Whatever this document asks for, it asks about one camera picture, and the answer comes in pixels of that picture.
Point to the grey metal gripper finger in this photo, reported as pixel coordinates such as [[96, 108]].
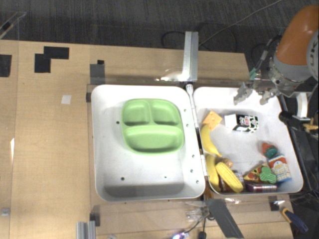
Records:
[[243, 92], [266, 97]]

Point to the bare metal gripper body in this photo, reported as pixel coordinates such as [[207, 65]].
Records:
[[284, 84]]

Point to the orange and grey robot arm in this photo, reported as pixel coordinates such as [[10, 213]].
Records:
[[296, 34]]

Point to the cow print milk carton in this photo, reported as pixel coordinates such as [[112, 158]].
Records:
[[245, 123]]

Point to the orange cheese wedge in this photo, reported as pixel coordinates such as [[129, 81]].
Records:
[[211, 119]]

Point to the red strawberry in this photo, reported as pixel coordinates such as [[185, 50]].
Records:
[[269, 150]]

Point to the white plastic tray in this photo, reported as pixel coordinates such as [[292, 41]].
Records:
[[244, 146], [149, 173]]

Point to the yellow banana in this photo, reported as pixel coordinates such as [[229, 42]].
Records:
[[211, 170], [207, 141]]

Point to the tan toy potato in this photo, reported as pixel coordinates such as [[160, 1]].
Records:
[[228, 163]]

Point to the orange and white carton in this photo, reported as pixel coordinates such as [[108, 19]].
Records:
[[280, 169]]

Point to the green broccoli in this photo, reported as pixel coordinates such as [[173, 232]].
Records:
[[268, 175]]

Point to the pizza slice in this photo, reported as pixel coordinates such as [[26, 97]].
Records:
[[253, 175]]

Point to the small grey can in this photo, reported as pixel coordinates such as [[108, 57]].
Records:
[[239, 176]]

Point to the yellow corn cob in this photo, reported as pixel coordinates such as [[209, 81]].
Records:
[[228, 175]]

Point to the purple can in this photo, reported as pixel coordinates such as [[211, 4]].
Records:
[[260, 187]]

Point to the brown bottle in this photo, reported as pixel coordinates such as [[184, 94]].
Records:
[[224, 185]]

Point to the green divided plate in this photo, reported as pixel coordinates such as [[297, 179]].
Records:
[[152, 136]]

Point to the black cylinder on white bracket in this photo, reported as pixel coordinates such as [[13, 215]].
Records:
[[299, 122]]

